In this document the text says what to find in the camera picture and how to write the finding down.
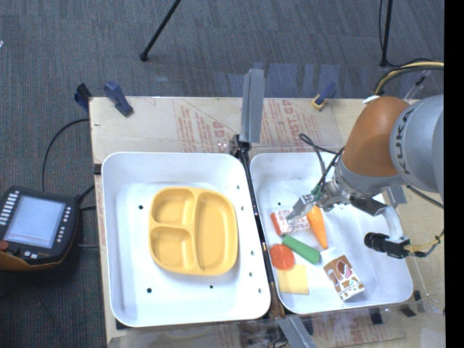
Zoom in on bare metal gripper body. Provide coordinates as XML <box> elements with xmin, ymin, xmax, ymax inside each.
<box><xmin>315</xmin><ymin>179</ymin><xmax>352</xmax><ymax>209</ymax></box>

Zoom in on orange carrot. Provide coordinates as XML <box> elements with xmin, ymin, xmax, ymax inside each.
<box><xmin>306</xmin><ymin>204</ymin><xmax>329</xmax><ymax>251</ymax></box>

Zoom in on white and orange packet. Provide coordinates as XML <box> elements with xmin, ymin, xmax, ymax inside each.
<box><xmin>270</xmin><ymin>209</ymin><xmax>312</xmax><ymax>236</ymax></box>

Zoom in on green cylinder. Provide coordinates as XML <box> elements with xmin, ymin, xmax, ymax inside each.
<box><xmin>281</xmin><ymin>234</ymin><xmax>322</xmax><ymax>265</ymax></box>

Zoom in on orange round disc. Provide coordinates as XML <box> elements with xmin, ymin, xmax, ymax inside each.
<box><xmin>268</xmin><ymin>243</ymin><xmax>297</xmax><ymax>271</ymax></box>

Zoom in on yellow square slice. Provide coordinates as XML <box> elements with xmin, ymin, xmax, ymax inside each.
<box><xmin>276</xmin><ymin>263</ymin><xmax>310</xmax><ymax>296</ymax></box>

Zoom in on white and brown carton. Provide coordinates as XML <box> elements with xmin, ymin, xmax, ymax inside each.
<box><xmin>320</xmin><ymin>247</ymin><xmax>365</xmax><ymax>302</ymax></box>

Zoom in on yellow divided plate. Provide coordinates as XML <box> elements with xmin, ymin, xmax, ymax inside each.
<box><xmin>148</xmin><ymin>186</ymin><xmax>240</xmax><ymax>277</ymax></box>

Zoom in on white plastic tray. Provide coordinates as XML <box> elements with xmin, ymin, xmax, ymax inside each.
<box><xmin>101</xmin><ymin>152</ymin><xmax>273</xmax><ymax>328</ymax></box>
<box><xmin>249</xmin><ymin>152</ymin><xmax>415</xmax><ymax>315</ymax></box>

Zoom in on brown cardboard board red print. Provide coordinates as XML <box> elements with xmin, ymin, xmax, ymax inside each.
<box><xmin>88</xmin><ymin>96</ymin><xmax>445</xmax><ymax>348</ymax></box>

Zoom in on black tripod leg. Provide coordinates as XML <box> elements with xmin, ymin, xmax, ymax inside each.
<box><xmin>378</xmin><ymin>0</ymin><xmax>398</xmax><ymax>68</ymax></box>
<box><xmin>139</xmin><ymin>0</ymin><xmax>191</xmax><ymax>62</ymax></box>

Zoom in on black cylinder on white bracket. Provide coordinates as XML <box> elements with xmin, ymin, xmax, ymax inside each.
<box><xmin>363</xmin><ymin>198</ymin><xmax>413</xmax><ymax>260</ymax></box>

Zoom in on black block with wires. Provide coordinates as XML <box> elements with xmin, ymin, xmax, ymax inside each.
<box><xmin>228</xmin><ymin>133</ymin><xmax>252</xmax><ymax>157</ymax></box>

